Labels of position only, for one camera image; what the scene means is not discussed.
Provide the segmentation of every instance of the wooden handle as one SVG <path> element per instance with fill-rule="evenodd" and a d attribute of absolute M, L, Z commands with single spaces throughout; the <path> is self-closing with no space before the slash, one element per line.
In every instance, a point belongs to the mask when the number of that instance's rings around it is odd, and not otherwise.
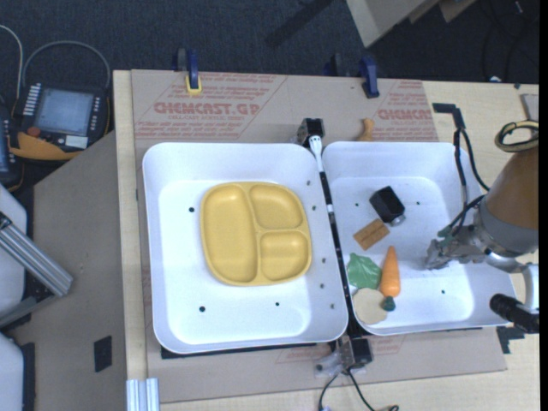
<path fill-rule="evenodd" d="M 363 133 L 358 141 L 373 141 L 372 133 L 375 122 L 373 119 L 363 119 Z"/>

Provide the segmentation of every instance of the beige round disc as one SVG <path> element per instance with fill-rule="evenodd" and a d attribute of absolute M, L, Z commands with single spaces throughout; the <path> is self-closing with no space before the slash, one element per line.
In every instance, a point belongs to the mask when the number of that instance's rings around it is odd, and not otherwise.
<path fill-rule="evenodd" d="M 374 325 L 386 319 L 387 312 L 382 308 L 383 300 L 384 295 L 375 289 L 358 289 L 352 297 L 358 319 L 366 325 Z"/>

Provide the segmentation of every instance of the yellow plate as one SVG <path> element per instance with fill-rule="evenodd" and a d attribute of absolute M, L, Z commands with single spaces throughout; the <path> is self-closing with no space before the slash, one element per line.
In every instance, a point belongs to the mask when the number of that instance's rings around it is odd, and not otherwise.
<path fill-rule="evenodd" d="M 284 283 L 307 272 L 312 246 L 299 198 L 269 182 L 230 182 L 201 201 L 205 261 L 222 282 L 238 286 Z"/>

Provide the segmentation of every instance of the toy vegetable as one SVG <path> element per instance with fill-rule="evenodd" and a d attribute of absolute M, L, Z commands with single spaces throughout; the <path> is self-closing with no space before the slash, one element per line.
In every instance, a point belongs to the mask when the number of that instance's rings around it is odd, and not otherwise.
<path fill-rule="evenodd" d="M 383 309 L 393 311 L 396 308 L 394 298 L 400 294 L 401 290 L 400 268 L 397 263 L 396 249 L 393 246 L 390 246 L 386 253 L 378 290 L 385 297 Z"/>

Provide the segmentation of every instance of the black carpet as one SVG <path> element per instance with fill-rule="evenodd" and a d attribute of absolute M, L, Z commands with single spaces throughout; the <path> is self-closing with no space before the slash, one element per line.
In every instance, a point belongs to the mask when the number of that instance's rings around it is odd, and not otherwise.
<path fill-rule="evenodd" d="M 368 50 L 345 0 L 0 0 L 0 24 L 19 36 L 26 57 L 75 40 L 101 51 L 111 69 L 170 69 L 176 49 L 191 47 L 203 71 L 322 74 L 340 53 L 354 75 L 367 53 L 381 77 L 539 83 L 539 0 L 479 0 L 451 23 L 435 8 Z M 16 42 L 0 30 L 8 105 L 17 60 Z M 100 85 L 104 78 L 100 60 L 74 47 L 45 51 L 27 71 L 27 81 Z M 29 167 L 25 187 L 52 169 Z"/>

